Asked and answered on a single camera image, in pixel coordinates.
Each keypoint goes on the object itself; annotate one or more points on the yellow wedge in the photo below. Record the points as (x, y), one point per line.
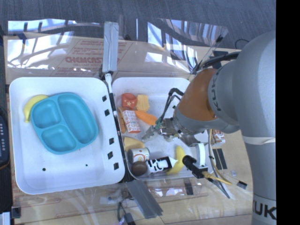
(132, 143)

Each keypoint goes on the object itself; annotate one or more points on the white can with orange print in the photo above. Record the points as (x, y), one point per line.
(138, 155)

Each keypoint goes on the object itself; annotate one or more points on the orange carrot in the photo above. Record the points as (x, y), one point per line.
(146, 117)

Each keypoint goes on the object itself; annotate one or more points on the white and orange carton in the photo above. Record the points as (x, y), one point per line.
(131, 122)
(219, 137)

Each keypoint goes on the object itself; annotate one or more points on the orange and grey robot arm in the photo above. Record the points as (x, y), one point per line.
(248, 83)

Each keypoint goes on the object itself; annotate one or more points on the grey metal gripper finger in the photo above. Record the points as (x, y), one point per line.
(156, 135)
(148, 133)

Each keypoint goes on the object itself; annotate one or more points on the white plastic tray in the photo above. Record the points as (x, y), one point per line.
(161, 92)
(70, 172)

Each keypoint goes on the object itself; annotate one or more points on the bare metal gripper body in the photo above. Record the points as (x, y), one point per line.
(168, 126)

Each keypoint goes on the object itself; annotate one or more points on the blue divided plate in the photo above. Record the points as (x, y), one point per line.
(68, 121)

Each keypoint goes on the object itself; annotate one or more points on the brown cardboard board red print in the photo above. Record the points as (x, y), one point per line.
(79, 60)

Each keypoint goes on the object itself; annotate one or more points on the black and white carton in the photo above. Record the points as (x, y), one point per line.
(159, 164)

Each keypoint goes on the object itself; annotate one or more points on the red packet with yellow star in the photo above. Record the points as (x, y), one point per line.
(128, 101)

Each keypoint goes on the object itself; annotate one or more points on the brown doughnut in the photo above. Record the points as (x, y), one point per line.
(139, 168)

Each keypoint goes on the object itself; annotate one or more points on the black cylinder on white bracket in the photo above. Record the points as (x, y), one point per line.
(192, 164)

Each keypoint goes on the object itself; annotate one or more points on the yellow banana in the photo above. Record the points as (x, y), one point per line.
(179, 158)
(29, 107)

